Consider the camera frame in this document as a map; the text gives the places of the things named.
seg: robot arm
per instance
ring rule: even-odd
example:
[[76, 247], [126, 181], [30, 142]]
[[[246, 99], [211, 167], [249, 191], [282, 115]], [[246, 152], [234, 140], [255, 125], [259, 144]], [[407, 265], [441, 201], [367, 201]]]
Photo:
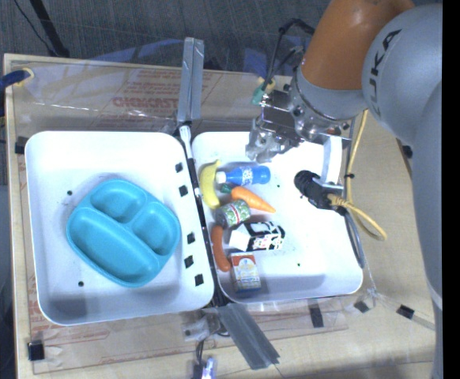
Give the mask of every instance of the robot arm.
[[262, 98], [250, 159], [259, 163], [303, 141], [320, 142], [366, 108], [413, 150], [413, 200], [435, 312], [433, 377], [443, 377], [441, 235], [441, 4], [332, 0], [289, 91]]

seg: blue divided tray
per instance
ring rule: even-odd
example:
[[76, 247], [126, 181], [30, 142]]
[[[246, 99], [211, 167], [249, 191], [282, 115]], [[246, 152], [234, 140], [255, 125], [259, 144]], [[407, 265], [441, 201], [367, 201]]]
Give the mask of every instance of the blue divided tray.
[[124, 287], [154, 279], [181, 239], [177, 216], [132, 182], [100, 183], [74, 209], [66, 225], [79, 257]]

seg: white basin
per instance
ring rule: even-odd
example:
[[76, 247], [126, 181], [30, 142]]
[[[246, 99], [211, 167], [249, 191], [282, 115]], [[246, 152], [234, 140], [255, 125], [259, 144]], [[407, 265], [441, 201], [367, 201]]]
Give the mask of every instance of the white basin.
[[[248, 138], [245, 132], [208, 132], [196, 136], [192, 148], [198, 169], [217, 159], [222, 167], [226, 163], [249, 162], [245, 153]], [[341, 150], [332, 150], [328, 158], [329, 174], [336, 176], [334, 181], [341, 168], [341, 154]], [[253, 252], [262, 284], [259, 291], [236, 292], [231, 274], [217, 270], [219, 284], [231, 300], [242, 303], [290, 301], [347, 295], [360, 288], [363, 273], [343, 216], [311, 205], [307, 198], [301, 197], [293, 182], [296, 173], [302, 170], [322, 175], [323, 157], [322, 145], [303, 143], [266, 163], [272, 175], [270, 182], [248, 186], [277, 210], [274, 214], [252, 211], [252, 216], [282, 226], [285, 242], [280, 250]], [[220, 196], [222, 201], [228, 201], [228, 195]], [[211, 229], [213, 213], [205, 204], [204, 209]], [[228, 237], [228, 234], [224, 236], [223, 247], [230, 253]]]
[[[211, 300], [214, 282], [202, 228], [184, 150], [174, 137], [41, 132], [28, 140], [25, 158], [36, 286], [46, 318], [79, 325], [196, 310]], [[142, 287], [124, 287], [102, 276], [66, 238], [66, 223], [77, 204], [112, 178], [152, 193], [181, 223], [181, 243], [160, 274]]]

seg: banana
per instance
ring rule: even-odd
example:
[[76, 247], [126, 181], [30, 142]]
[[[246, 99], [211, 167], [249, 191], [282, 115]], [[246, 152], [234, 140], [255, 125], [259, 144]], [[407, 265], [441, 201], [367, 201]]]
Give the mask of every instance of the banana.
[[221, 161], [216, 160], [214, 163], [209, 164], [202, 168], [200, 172], [200, 192], [202, 193], [202, 200], [211, 209], [220, 207], [220, 199], [216, 195], [214, 189], [214, 177], [216, 176], [216, 169], [220, 166]]

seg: plastic bottle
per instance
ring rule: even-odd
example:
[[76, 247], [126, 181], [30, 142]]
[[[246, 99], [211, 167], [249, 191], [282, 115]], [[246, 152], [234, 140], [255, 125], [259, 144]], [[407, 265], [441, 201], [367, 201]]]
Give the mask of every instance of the plastic bottle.
[[231, 171], [218, 171], [216, 182], [230, 182], [238, 186], [266, 184], [270, 181], [270, 169], [267, 166], [240, 166]]

